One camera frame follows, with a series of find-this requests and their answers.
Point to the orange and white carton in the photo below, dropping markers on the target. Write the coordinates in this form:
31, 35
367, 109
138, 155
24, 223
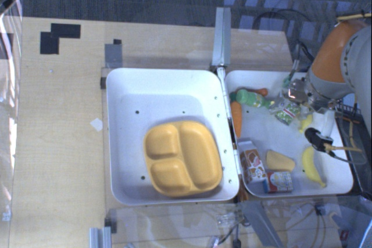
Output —
252, 164

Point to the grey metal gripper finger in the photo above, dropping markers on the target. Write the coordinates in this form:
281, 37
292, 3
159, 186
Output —
278, 104
306, 111

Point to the yellow divided plate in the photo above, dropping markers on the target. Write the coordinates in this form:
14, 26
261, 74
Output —
186, 159

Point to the green and white packet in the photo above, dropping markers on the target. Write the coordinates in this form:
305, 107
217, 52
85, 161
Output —
286, 114

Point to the white plastic tray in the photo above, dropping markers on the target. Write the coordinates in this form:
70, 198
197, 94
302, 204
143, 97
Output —
162, 96
273, 136

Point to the green plastic bottle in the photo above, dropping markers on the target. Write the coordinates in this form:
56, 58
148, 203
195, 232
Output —
251, 98

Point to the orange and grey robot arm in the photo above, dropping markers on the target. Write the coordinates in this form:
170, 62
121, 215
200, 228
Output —
331, 58

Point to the small yellow fruit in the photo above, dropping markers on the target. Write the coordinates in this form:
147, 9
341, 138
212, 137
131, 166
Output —
306, 123

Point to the yellow bread wedge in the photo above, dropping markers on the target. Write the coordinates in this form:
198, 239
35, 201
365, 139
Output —
279, 161

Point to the orange carrot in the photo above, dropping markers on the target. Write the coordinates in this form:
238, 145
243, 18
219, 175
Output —
236, 117

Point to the black cylinder on white bracket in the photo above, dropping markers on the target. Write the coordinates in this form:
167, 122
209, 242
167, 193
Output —
317, 138

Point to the yellow banana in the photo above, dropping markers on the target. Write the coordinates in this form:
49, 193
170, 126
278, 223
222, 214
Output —
310, 164

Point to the red and yellow carton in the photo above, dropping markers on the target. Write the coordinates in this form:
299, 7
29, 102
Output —
278, 182

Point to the orange sausage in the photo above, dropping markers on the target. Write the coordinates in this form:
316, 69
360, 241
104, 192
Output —
262, 91

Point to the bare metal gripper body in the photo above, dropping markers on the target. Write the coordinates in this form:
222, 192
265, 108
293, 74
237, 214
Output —
297, 91

